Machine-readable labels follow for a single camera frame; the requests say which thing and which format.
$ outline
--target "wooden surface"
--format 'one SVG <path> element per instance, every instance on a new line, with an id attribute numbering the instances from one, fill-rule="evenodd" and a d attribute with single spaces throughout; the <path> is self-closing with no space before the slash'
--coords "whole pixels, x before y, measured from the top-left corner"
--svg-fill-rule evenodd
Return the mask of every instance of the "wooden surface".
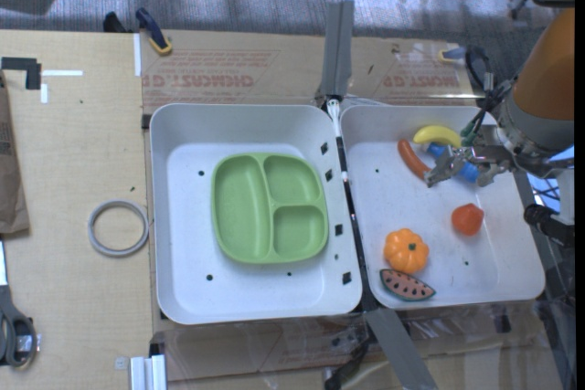
<path id="1" fill-rule="evenodd" d="M 34 319 L 41 342 L 25 371 L 0 367 L 1 390 L 127 389 L 127 371 L 116 369 L 116 359 L 148 354 L 148 247 L 128 258 L 107 258 L 87 235 L 91 211 L 108 199 L 147 206 L 141 81 L 133 54 L 132 35 L 0 34 L 0 56 L 36 58 L 43 69 L 83 70 L 82 77 L 44 77 L 47 104 L 39 91 L 25 89 L 24 72 L 5 73 L 31 220 L 28 231 L 5 236 L 8 278 L 16 306 Z M 99 218 L 96 231 L 121 248 L 139 237 L 140 223 L 116 209 Z M 544 328 L 522 345 L 434 353 L 425 360 L 439 388 L 561 388 Z M 169 388 L 320 389 L 323 372 L 178 381 Z M 400 384 L 388 364 L 369 364 L 347 388 Z"/>

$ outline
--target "tape roll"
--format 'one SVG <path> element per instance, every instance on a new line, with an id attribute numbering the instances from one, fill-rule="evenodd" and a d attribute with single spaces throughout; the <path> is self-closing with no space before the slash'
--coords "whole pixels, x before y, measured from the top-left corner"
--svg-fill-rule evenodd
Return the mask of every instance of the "tape roll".
<path id="1" fill-rule="evenodd" d="M 104 211 L 110 208 L 128 208 L 129 210 L 133 211 L 143 222 L 143 233 L 138 239 L 138 241 L 128 248 L 108 248 L 104 246 L 95 236 L 94 226 L 95 221 L 99 215 L 101 215 Z M 121 198 L 115 198 L 112 200 L 108 200 L 103 202 L 102 204 L 98 205 L 90 215 L 90 220 L 88 221 L 88 235 L 90 237 L 90 243 L 98 252 L 108 257 L 125 257 L 128 255 L 133 254 L 138 249 L 140 249 L 146 240 L 148 239 L 148 217 L 146 216 L 146 211 L 137 203 L 133 202 L 132 200 L 125 200 Z"/>

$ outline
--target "yellow banana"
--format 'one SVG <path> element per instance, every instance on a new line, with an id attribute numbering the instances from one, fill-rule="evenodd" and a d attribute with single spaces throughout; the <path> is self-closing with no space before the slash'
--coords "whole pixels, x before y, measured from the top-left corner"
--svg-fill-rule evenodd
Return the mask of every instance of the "yellow banana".
<path id="1" fill-rule="evenodd" d="M 443 125 L 427 125 L 419 129 L 412 138 L 415 143 L 438 143 L 439 145 L 451 145 L 456 148 L 461 146 L 461 137 L 449 127 Z"/>

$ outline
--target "scissors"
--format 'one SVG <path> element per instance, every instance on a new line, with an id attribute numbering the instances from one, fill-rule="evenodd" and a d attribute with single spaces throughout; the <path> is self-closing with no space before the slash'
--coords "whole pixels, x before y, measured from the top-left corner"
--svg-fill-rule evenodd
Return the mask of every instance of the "scissors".
<path id="1" fill-rule="evenodd" d="M 28 340 L 26 346 L 22 339 Z M 37 353 L 37 333 L 33 322 L 12 303 L 8 279 L 4 243 L 0 238 L 0 363 L 4 360 L 13 367 L 30 363 Z"/>

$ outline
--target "toy food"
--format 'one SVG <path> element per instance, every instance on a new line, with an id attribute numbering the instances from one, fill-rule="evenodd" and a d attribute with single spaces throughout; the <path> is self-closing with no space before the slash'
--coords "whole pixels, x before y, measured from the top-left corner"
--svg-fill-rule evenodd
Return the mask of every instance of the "toy food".
<path id="1" fill-rule="evenodd" d="M 408 140 L 399 140 L 399 154 L 409 169 L 424 181 L 424 174 L 431 169 L 419 159 Z"/>
<path id="2" fill-rule="evenodd" d="M 386 236 L 384 258 L 390 266 L 403 273 L 412 274 L 427 265 L 429 246 L 407 227 Z"/>
<path id="3" fill-rule="evenodd" d="M 455 148 L 461 146 L 461 137 L 449 127 L 443 125 L 427 125 L 419 129 L 412 137 L 415 143 L 438 143 L 439 145 L 451 145 Z"/>
<path id="4" fill-rule="evenodd" d="M 474 204 L 457 206 L 451 214 L 453 227 L 466 236 L 479 232 L 484 222 L 484 210 Z"/>
<path id="5" fill-rule="evenodd" d="M 425 300 L 436 292 L 419 279 L 394 269 L 382 269 L 380 279 L 389 292 L 402 300 Z"/>

